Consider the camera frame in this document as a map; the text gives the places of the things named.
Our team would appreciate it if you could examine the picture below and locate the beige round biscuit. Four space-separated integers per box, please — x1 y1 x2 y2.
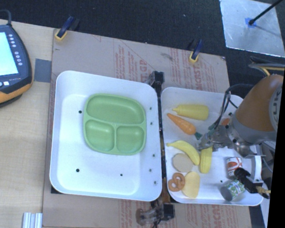
171 152 195 174

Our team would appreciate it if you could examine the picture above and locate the thin black and white rod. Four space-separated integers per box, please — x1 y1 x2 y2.
143 86 179 204

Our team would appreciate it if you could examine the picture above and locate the yellow banana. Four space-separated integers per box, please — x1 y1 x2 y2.
164 138 203 167

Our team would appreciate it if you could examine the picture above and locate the white can with green print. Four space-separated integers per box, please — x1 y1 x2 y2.
218 177 247 204

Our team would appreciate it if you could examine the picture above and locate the yellow mustard bottle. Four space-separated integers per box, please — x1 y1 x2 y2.
171 101 210 122

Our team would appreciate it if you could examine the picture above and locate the brown cardboard board red print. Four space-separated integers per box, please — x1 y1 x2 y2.
31 28 273 228

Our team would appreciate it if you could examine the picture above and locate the black cylinder on white bracket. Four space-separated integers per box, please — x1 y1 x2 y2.
231 152 269 196

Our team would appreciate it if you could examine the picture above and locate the brown pretzel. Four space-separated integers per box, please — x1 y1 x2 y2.
167 171 187 194

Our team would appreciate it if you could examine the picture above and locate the black block with thin wires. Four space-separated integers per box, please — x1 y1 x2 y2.
151 70 166 89
161 202 177 221

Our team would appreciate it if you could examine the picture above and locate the yellow corn cob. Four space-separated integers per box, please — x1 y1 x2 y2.
198 145 214 175

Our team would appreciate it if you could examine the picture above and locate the orange carrot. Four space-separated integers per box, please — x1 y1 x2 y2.
164 113 205 141

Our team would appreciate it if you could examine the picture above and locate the white can with orange print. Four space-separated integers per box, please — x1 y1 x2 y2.
224 155 244 180

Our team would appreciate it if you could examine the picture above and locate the green divided plate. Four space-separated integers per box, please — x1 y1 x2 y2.
79 91 152 159

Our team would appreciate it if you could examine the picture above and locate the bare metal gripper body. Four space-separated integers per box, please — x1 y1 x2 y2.
205 124 259 157

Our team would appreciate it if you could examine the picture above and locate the white plastic tray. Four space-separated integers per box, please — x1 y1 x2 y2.
149 85 276 213
43 69 175 205

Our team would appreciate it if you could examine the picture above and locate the yellow potato crisp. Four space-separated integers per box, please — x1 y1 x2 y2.
180 170 202 200

